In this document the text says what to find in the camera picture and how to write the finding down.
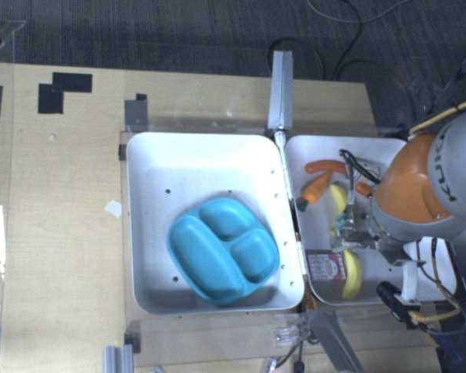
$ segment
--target banana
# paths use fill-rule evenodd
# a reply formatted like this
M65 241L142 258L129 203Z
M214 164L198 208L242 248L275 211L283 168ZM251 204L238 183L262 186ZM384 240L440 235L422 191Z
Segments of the banana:
M334 183L329 186L329 191L336 204L336 215L339 215L347 205L347 192L341 186Z
M359 294L360 286L363 283L363 275L359 259L347 249L343 250L343 266L345 267L346 281L343 285L342 299L349 301Z

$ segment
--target blue plate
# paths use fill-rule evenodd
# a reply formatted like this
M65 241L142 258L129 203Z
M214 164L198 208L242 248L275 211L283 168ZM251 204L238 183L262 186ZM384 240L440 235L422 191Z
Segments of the blue plate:
M280 261L276 243L257 217L226 197L199 204L174 221L167 245L192 289L215 305L253 293Z

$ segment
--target wooden table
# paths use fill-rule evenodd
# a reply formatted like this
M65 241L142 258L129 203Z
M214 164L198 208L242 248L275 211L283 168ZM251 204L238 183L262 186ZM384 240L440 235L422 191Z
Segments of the wooden table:
M38 84L52 83L54 71L92 74L92 92L66 92L63 115L38 114ZM263 126L270 80L0 64L0 85L0 204L7 224L0 373L102 371L103 348L121 346L126 329L123 221L105 210L110 201L121 202L124 100L147 94L151 123ZM314 134L374 135L360 84L296 81L294 124ZM385 307L339 316L367 371L440 371L421 333L406 332ZM168 341L159 348L166 373L257 373L267 356L220 361L218 354L173 364L183 361L187 345L173 343L165 330L156 328ZM187 340L200 343L200 336L190 332ZM305 352L306 371L333 371L320 347Z

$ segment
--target dark floor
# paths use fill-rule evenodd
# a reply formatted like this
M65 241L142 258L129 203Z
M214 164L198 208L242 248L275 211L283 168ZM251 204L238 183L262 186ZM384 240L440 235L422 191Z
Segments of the dark floor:
M341 1L312 1L356 18ZM399 0L349 1L366 19ZM270 46L291 37L296 77L326 79L358 30L306 0L0 0L0 19L27 21L22 63L269 76ZM465 58L466 0L415 0L363 25L339 80L366 83L378 126L408 127L466 100L466 78L442 95Z

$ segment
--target blue divided plate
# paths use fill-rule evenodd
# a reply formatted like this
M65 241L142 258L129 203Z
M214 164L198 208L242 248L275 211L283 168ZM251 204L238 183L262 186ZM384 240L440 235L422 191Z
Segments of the blue divided plate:
M202 298L230 305L260 288L280 255L266 228L240 202L220 197L179 217L168 233L168 251Z

